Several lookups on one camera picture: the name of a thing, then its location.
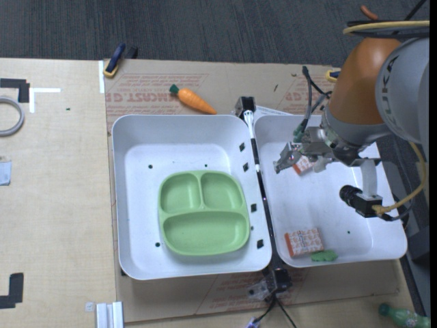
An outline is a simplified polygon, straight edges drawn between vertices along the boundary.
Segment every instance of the dark background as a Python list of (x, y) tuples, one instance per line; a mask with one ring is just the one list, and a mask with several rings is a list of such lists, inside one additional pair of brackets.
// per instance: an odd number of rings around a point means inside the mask
[[(380, 19), (403, 20), (419, 1), (0, 0), (0, 57), (99, 60), (125, 42), (139, 48), (140, 59), (341, 67), (361, 40), (342, 30), (366, 19), (362, 4)], [(429, 0), (412, 20), (429, 20)], [(390, 136), (378, 147), (399, 167), (407, 190), (420, 183), (406, 142)], [(429, 227), (422, 193), (411, 215), (419, 230)], [(419, 290), (423, 281), (429, 287), (429, 257), (404, 256), (401, 264), (415, 310), (430, 316), (430, 298)]]

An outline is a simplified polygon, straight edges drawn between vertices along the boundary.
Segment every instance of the white tray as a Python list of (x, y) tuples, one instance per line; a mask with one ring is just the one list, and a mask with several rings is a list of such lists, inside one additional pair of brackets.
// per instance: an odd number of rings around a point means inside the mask
[[(292, 132), (302, 119), (302, 115), (265, 115), (255, 122), (259, 161), (282, 260), (293, 267), (313, 267), (401, 258), (407, 250), (407, 240), (400, 220), (364, 218), (339, 197), (344, 185), (362, 187), (359, 167), (335, 162), (319, 173), (311, 170), (298, 175), (289, 168), (276, 174), (273, 161), (279, 159), (279, 153), (292, 140)], [(320, 116), (313, 115), (308, 125), (319, 124)], [(361, 157), (380, 157), (376, 144), (363, 151)], [(383, 197), (383, 205), (392, 205), (393, 196), (381, 163), (376, 170), (378, 195)], [(389, 215), (398, 214), (393, 210)], [(324, 248), (335, 251), (338, 259), (314, 262), (308, 255), (289, 255), (284, 234), (311, 228), (319, 229)]]
[[(114, 123), (112, 138), (119, 262), (128, 276), (145, 280), (253, 272), (268, 265), (272, 246), (242, 120), (232, 115), (126, 115)], [(240, 183), (251, 224), (241, 249), (181, 256), (166, 247), (158, 220), (159, 186), (173, 173), (196, 169), (226, 172)]]

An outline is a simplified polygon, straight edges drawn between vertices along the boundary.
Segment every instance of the metal ring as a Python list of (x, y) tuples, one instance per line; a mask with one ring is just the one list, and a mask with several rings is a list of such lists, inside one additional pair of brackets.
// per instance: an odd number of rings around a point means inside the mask
[(0, 137), (13, 135), (23, 125), (23, 122), (25, 120), (25, 112), (23, 111), (23, 108), (21, 108), (20, 104), (12, 98), (0, 96), (0, 103), (9, 104), (15, 107), (16, 110), (20, 113), (20, 118), (18, 119), (18, 122), (12, 128), (9, 128), (7, 130), (0, 130)]

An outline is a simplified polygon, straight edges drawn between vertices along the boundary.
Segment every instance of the yellow cable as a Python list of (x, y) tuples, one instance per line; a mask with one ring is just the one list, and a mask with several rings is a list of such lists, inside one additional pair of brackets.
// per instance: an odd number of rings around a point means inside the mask
[(393, 22), (378, 22), (364, 23), (362, 25), (354, 25), (343, 29), (343, 34), (350, 34), (354, 31), (364, 31), (367, 29), (383, 29), (383, 28), (414, 28), (414, 27), (429, 27), (428, 20), (399, 20)]
[(408, 202), (409, 200), (414, 198), (416, 195), (418, 195), (419, 192), (422, 191), (423, 187), (425, 186), (425, 183), (426, 183), (425, 160), (423, 159), (422, 154), (420, 153), (420, 151), (417, 148), (417, 146), (414, 143), (412, 143), (412, 142), (409, 142), (409, 144), (411, 145), (412, 149), (414, 150), (414, 152), (416, 153), (417, 157), (419, 158), (419, 161), (420, 161), (420, 164), (421, 164), (421, 168), (422, 168), (422, 182), (412, 193), (410, 193), (404, 199), (398, 201), (398, 203), (396, 203), (396, 204), (394, 204), (392, 206), (382, 206), (382, 205), (374, 205), (374, 206), (372, 206), (372, 209), (374, 209), (376, 211), (377, 215), (382, 215), (384, 213), (388, 213), (389, 211), (392, 211), (395, 208), (399, 208), (401, 205), (403, 205), (404, 203)]

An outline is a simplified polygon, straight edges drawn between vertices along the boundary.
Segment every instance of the wooden surface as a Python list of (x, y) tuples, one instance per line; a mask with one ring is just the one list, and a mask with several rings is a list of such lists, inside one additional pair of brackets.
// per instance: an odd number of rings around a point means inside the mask
[[(31, 87), (61, 88), (60, 93), (37, 94), (35, 113), (23, 105), (23, 127), (11, 137), (0, 137), (0, 156), (12, 161), (11, 184), (0, 187), (0, 295), (8, 293), (11, 273), (25, 276), (23, 302), (0, 310), (0, 327), (94, 327), (94, 313), (86, 311), (86, 304), (117, 300), (98, 62), (2, 59), (0, 77), (26, 79)], [(0, 117), (0, 128), (5, 121), (10, 118)], [(398, 284), (394, 293), (296, 304), (287, 311), (299, 328), (390, 327), (378, 316), (380, 303), (412, 309), (398, 261), (393, 268)], [(129, 327), (239, 328), (262, 312), (264, 308), (151, 320)], [(262, 327), (291, 324), (276, 307)]]

